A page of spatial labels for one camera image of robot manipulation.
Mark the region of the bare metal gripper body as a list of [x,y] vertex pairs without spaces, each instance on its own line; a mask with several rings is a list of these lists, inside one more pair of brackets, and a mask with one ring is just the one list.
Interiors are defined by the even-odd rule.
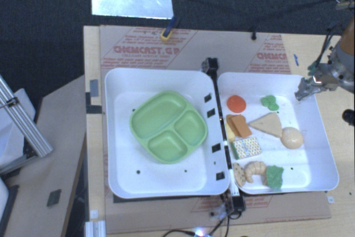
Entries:
[[319,64],[315,71],[315,82],[329,90],[340,87],[348,92],[354,91],[354,74],[342,64]]

